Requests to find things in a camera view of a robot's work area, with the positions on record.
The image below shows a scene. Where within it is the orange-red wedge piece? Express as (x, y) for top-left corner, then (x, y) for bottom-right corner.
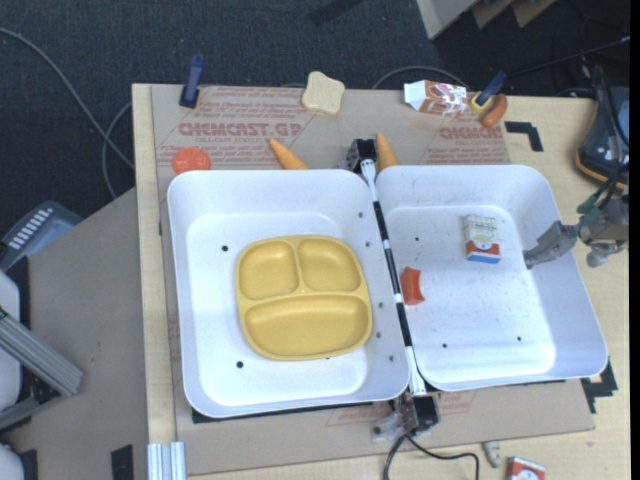
(399, 266), (427, 307)

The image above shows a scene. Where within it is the beige bread slice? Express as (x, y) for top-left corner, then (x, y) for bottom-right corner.
(300, 70), (347, 117)

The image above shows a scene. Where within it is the orange round slice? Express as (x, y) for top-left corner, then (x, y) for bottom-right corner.
(171, 146), (212, 176)

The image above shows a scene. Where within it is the thin black and white rod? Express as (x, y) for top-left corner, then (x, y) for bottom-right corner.
(360, 158), (427, 397)

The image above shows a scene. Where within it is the brown cardboard board red print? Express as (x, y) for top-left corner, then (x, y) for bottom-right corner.
(149, 83), (597, 477)

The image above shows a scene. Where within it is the red and white packet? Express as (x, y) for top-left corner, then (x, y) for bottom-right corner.
(505, 455), (547, 480)

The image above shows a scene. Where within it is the white red and blue carton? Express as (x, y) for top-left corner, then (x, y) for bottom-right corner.
(461, 213), (502, 265)

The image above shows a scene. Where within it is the white plastic tray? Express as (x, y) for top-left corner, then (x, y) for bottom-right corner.
(374, 163), (610, 393)
(166, 168), (412, 419)

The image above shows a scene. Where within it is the orange carrot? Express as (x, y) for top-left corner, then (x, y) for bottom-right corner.
(375, 132), (400, 170)
(267, 137), (310, 171)

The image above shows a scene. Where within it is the orange sausage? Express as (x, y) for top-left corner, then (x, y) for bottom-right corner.
(480, 92), (509, 129)

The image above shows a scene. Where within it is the yellow divided plate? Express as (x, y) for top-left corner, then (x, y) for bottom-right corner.
(234, 234), (374, 362)

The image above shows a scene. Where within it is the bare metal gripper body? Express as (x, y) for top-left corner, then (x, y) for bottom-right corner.
(574, 206), (631, 245)

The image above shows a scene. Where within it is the white and orange carton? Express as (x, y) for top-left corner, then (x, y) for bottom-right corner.
(403, 79), (469, 120)

